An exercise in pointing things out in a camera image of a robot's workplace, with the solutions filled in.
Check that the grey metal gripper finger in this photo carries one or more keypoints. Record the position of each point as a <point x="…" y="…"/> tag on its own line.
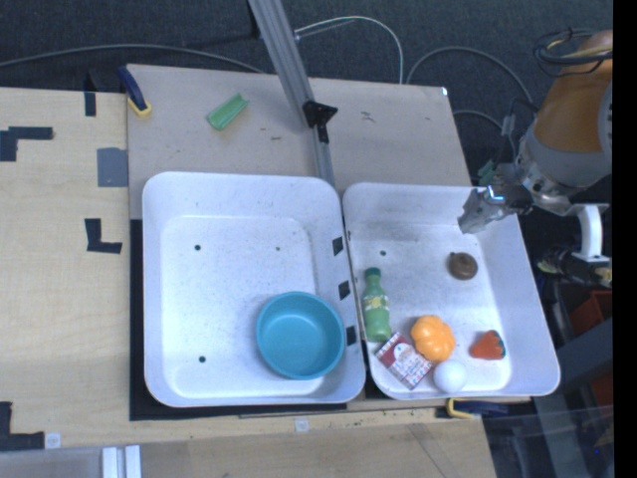
<point x="495" y="211"/>
<point x="470" y="214"/>

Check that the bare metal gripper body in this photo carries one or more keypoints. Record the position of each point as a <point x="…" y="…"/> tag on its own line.
<point x="517" y="189"/>

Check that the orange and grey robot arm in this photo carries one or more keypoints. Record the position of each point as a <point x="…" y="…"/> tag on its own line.
<point x="572" y="112"/>

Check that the brown doughnut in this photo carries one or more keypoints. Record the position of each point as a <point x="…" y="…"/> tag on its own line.
<point x="462" y="266"/>

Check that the white plastic tray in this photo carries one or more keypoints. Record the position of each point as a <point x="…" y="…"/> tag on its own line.
<point x="219" y="287"/>
<point x="423" y="297"/>

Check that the pale brown flat board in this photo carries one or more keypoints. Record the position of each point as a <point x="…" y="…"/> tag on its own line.
<point x="388" y="132"/>

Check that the orange pumpkin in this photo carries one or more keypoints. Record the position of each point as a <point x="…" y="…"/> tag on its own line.
<point x="433" y="339"/>

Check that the green plastic bottle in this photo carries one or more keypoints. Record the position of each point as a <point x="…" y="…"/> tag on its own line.
<point x="375" y="311"/>

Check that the red and white carton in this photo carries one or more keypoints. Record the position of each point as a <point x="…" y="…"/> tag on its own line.
<point x="403" y="361"/>

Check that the white egg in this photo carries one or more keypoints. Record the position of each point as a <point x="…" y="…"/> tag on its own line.
<point x="450" y="376"/>

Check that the blue bowl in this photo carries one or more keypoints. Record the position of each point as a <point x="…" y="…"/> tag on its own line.
<point x="298" y="336"/>

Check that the green curved toy piece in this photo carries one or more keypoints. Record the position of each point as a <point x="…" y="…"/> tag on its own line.
<point x="227" y="111"/>

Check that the black cylinder on white bracket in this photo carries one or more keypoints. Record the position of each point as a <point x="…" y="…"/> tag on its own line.
<point x="591" y="232"/>

